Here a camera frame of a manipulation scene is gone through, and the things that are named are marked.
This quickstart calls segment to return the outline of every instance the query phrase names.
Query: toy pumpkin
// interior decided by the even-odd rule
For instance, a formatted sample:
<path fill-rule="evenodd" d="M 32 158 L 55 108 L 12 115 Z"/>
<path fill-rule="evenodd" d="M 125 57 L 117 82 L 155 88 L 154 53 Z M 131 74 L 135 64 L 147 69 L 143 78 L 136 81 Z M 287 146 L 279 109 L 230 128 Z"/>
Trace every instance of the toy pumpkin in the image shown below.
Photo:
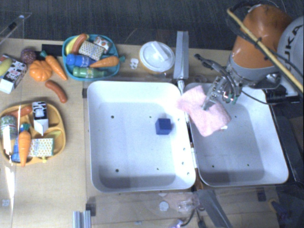
<path fill-rule="evenodd" d="M 52 73 L 53 70 L 46 61 L 35 60 L 29 66 L 29 75 L 36 81 L 47 81 Z"/>

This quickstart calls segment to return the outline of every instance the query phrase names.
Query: green can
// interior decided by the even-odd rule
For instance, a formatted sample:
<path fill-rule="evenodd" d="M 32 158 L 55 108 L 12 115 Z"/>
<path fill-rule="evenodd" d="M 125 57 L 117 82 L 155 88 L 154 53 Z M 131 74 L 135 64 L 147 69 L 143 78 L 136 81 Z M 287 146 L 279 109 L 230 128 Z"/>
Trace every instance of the green can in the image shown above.
<path fill-rule="evenodd" d="M 17 119 L 14 116 L 3 116 L 0 118 L 0 137 L 8 134 L 10 139 L 15 139 L 18 136 Z"/>

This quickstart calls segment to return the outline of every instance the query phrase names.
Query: white tray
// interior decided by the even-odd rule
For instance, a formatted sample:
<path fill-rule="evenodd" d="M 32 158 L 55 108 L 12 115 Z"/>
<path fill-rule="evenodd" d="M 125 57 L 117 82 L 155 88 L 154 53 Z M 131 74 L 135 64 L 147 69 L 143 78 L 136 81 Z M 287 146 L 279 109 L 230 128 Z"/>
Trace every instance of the white tray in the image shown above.
<path fill-rule="evenodd" d="M 169 83 L 96 81 L 88 88 L 93 185 L 102 192 L 183 190 L 195 181 L 178 88 Z M 170 118 L 169 135 L 157 135 Z"/>
<path fill-rule="evenodd" d="M 186 90 L 197 86 L 190 84 Z M 207 92 L 210 84 L 203 84 Z M 262 90 L 244 88 L 265 100 Z M 213 187 L 280 184 L 288 168 L 268 105 L 241 94 L 237 103 L 223 103 L 232 120 L 228 129 L 202 137 L 191 123 L 191 133 L 201 179 Z"/>

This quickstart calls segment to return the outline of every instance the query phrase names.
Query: pink towel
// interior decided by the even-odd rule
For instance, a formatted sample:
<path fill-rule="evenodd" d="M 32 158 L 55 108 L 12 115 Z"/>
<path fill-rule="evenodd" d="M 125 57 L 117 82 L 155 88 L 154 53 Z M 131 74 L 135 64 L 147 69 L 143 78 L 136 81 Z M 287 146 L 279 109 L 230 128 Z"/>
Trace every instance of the pink towel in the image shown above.
<path fill-rule="evenodd" d="M 207 111 L 201 107 L 206 99 L 202 86 L 196 86 L 186 91 L 177 101 L 177 108 L 187 112 L 196 125 L 199 133 L 207 137 L 226 126 L 231 117 L 220 102 Z"/>

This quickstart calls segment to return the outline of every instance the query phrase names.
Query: blue bowl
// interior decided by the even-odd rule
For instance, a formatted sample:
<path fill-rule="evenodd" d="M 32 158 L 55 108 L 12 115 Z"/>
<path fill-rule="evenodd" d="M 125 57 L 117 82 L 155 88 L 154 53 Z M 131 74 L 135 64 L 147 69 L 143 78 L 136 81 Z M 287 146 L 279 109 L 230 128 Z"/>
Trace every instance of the blue bowl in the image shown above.
<path fill-rule="evenodd" d="M 110 48 L 110 50 L 108 51 L 108 53 L 106 55 L 102 55 L 100 59 L 103 59 L 105 57 L 109 57 L 109 56 L 118 56 L 118 52 L 117 52 L 117 49 L 116 49 L 116 46 L 115 44 L 113 43 L 113 41 L 106 37 L 106 36 L 102 36 L 102 35 L 89 35 L 89 39 L 88 41 L 89 42 L 93 42 L 95 40 L 95 38 L 97 36 L 100 36 L 104 39 L 106 39 L 107 41 L 111 42 L 112 43 L 112 46 Z M 107 74 L 106 76 L 104 77 L 98 77 L 98 78 L 79 78 L 79 77 L 75 77 L 73 75 L 73 68 L 74 66 L 69 66 L 67 65 L 67 56 L 66 56 L 66 53 L 65 53 L 65 50 L 66 50 L 66 46 L 67 44 L 73 39 L 75 38 L 76 36 L 72 36 L 72 37 L 69 37 L 68 39 L 65 40 L 65 42 L 63 43 L 62 45 L 62 58 L 63 58 L 63 65 L 64 65 L 64 68 L 66 70 L 66 73 L 69 77 L 75 79 L 75 80 L 79 80 L 79 81 L 97 81 L 97 80 L 103 80 L 103 79 L 106 79 L 106 78 L 110 78 L 112 76 L 114 76 L 115 74 L 117 74 L 117 72 L 119 71 L 119 66 L 120 66 L 120 63 L 118 63 L 118 65 L 116 66 L 112 66 L 112 67 L 103 67 L 103 70 L 106 70 L 107 71 Z"/>

